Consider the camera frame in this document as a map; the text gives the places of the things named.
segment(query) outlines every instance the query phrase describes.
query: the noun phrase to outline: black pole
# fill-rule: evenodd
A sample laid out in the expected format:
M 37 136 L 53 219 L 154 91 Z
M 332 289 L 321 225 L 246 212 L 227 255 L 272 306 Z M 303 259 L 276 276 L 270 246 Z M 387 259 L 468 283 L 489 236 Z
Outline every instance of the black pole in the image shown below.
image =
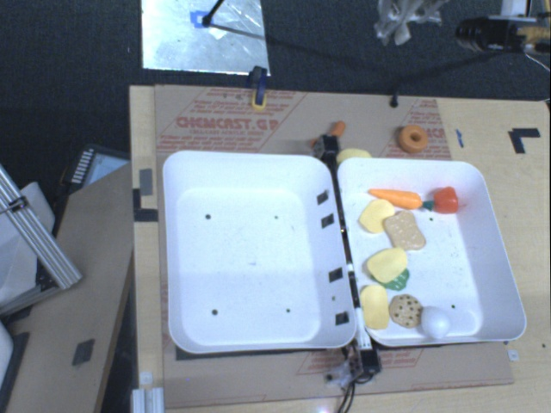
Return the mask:
M 212 22 L 213 20 L 213 17 L 214 17 L 214 14 L 216 14 L 216 11 L 218 10 L 218 8 L 220 7 L 221 4 L 223 4 L 224 0 L 218 0 L 218 2 L 216 2 L 213 6 L 213 8 L 210 10 L 210 12 L 205 15 L 201 21 L 202 25 L 205 27 L 205 28 L 208 28 L 210 26 L 210 23 Z

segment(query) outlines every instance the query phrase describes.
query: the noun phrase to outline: white ball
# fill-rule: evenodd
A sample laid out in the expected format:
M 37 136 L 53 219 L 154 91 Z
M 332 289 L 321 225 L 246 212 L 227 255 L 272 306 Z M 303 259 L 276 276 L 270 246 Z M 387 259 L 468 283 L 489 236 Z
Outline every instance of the white ball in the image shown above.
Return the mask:
M 448 334 L 451 321 L 442 309 L 427 306 L 421 313 L 421 327 L 426 335 L 439 340 Z

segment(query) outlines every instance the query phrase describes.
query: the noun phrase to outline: brown donut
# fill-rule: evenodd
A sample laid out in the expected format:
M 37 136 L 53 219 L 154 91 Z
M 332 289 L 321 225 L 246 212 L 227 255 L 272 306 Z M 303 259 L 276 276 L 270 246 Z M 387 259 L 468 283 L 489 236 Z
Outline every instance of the brown donut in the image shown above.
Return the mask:
M 429 144 L 429 137 L 420 126 L 405 126 L 399 133 L 398 144 L 403 151 L 419 153 Z

